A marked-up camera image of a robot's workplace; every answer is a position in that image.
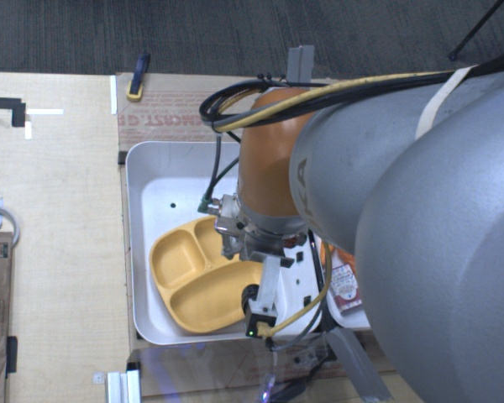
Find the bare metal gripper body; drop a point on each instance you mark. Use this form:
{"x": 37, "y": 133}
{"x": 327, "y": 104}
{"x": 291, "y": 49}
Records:
{"x": 252, "y": 244}

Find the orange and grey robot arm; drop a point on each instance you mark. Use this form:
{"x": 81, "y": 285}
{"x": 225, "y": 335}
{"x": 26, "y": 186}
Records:
{"x": 403, "y": 225}

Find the yellow divided plate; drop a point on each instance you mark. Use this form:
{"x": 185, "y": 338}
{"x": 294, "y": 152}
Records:
{"x": 201, "y": 284}

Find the red and white carton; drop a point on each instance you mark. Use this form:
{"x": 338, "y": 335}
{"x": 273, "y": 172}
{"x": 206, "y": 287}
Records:
{"x": 345, "y": 288}

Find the white plastic tray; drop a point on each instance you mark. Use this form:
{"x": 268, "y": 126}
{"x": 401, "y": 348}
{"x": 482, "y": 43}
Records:
{"x": 348, "y": 319}
{"x": 168, "y": 174}

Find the brown cardboard board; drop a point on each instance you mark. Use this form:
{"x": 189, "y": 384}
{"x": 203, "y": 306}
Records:
{"x": 168, "y": 111}

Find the black cylinder on white bracket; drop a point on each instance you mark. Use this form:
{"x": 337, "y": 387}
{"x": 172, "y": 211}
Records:
{"x": 269, "y": 284}

